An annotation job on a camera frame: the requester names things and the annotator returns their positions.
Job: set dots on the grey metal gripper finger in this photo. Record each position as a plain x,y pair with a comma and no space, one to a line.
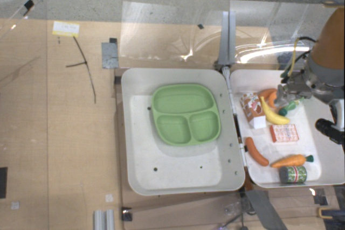
290,98
279,95

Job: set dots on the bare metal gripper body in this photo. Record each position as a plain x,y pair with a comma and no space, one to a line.
310,87

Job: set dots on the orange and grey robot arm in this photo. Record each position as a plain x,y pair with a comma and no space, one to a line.
331,43

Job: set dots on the orange curved toy food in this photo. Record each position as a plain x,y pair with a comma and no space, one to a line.
272,101

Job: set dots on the green bottle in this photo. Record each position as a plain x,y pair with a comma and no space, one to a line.
287,108

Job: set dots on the yellow banana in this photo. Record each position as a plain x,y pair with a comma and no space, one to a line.
272,115

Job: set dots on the orange and white carton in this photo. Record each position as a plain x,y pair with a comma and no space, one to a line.
253,113

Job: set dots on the orange patterned packet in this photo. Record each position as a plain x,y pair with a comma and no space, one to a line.
284,133

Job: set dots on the thin black and white rod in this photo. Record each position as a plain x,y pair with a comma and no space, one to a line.
235,113

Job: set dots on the white plastic tray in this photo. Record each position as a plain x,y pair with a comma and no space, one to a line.
175,167
285,148

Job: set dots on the orange carrot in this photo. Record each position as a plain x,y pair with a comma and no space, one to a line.
289,161

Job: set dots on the green and red can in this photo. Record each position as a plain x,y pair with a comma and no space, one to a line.
293,174

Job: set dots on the green divided plate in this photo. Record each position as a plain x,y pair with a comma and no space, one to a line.
186,105

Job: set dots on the black cylinder on white bracket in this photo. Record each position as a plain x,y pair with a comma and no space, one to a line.
330,130

